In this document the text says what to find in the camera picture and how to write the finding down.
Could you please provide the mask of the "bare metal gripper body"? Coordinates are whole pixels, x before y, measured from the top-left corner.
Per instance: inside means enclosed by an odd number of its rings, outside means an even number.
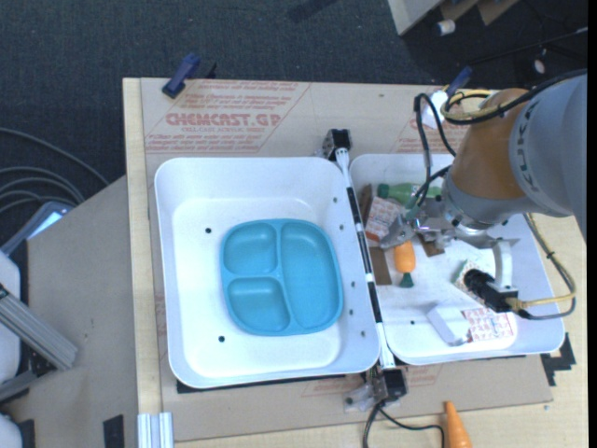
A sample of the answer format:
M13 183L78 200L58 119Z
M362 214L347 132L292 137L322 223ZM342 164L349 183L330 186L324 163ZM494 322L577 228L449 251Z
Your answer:
M428 256L443 253L454 241L460 241L476 249L490 249L497 240L485 230L470 229L456 221L453 223L443 213L421 211L409 220L415 234L423 244Z

